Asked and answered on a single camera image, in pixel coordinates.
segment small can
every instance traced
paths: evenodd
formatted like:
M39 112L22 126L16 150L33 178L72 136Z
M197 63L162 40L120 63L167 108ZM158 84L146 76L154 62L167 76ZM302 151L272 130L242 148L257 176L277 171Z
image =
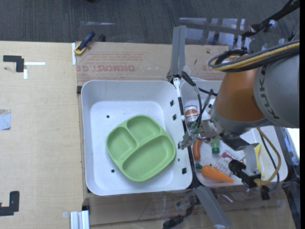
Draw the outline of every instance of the small can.
M184 115L187 126L190 126L198 117L199 113L196 105L186 106L184 108Z

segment orange carrot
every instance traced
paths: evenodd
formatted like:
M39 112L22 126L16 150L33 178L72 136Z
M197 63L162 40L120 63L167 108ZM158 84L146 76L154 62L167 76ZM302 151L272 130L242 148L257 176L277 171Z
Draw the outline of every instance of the orange carrot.
M213 178L219 181L227 181L227 182L234 182L231 177L228 177L224 172L216 169L213 166L205 165L202 166L198 162L196 162L195 167L201 170L201 173L209 178Z
M202 142L202 140L198 139L193 144L193 156L194 156L194 159L200 159L200 144L201 144L201 142Z

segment black clip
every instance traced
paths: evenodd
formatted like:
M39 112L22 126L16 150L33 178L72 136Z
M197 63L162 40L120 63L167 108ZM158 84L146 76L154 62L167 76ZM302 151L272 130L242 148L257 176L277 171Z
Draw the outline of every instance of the black clip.
M24 70L24 59L21 56L4 55L3 62L15 62L16 72L23 72Z
M87 43L92 41L94 36L95 36L95 32L91 31L84 38L84 40L82 40L82 42L75 47L75 49L74 49L75 54L78 55L78 56L82 55L82 53L86 50Z
M10 205L2 207L0 203L0 216L13 216L14 212L19 211L19 191L10 192Z

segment gray carpet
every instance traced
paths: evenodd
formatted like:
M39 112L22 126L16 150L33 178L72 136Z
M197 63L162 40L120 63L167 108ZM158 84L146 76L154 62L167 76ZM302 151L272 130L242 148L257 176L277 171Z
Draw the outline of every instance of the gray carpet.
M278 12L288 1L0 0L0 40L74 42L94 30L97 35L93 41L104 34L107 42L168 44L172 43L173 27L186 25L187 43L207 44L215 33L222 33L224 41L233 35L237 37L251 24ZM297 9L267 33L257 34L257 47L266 42L277 44L282 38L287 40L298 31L299 24Z

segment yellow object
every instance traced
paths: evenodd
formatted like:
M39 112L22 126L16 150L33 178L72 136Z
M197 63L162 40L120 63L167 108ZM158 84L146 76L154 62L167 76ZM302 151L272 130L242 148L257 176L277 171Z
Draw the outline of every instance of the yellow object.
M262 186L266 186L278 173L280 167L281 167L281 156L278 153L278 151L276 150L275 146L272 144L272 142L269 140L269 138L262 132L261 128L257 127L256 128L258 130L258 132L266 139L266 141L269 143L269 145L271 146L271 148L273 149L273 151L275 152L277 159L278 159L278 164L277 167L274 171L274 173L269 177L269 179L267 179L266 181L263 181L261 179L254 179L254 182L257 184L258 187L262 187Z
M232 63L230 65L226 65L226 66L220 66L220 67L217 67L217 68L213 68L214 70L216 71L224 71L224 70L229 70L229 69L234 69L234 68L237 68L239 66L243 66L245 64L250 64L250 63L254 63L256 61L259 61L259 60L262 60L268 56L271 56L271 55L274 55L274 54L277 54L277 53L280 53L280 52L284 52L286 50L289 50L289 49L292 49L292 48L296 48L296 47L299 47L300 46L300 43L297 42L297 43L294 43L294 44L291 44L291 45L287 45L283 48L278 48L278 49L274 49L272 51L269 51L269 52L265 52L263 54L260 54L258 56L254 56L254 57L250 57L248 59L245 59L245 60L242 60L240 62L237 62L237 63Z
M86 47L84 47L82 50L78 50L79 46L80 46L80 43L74 48L74 52L77 56L81 56L82 53L86 50Z
M261 151L261 145L258 144L254 148L254 151L255 151L255 156L256 156L256 168L261 172L261 177L264 178L265 175L262 173L261 164L259 163L259 159L258 159L259 152Z

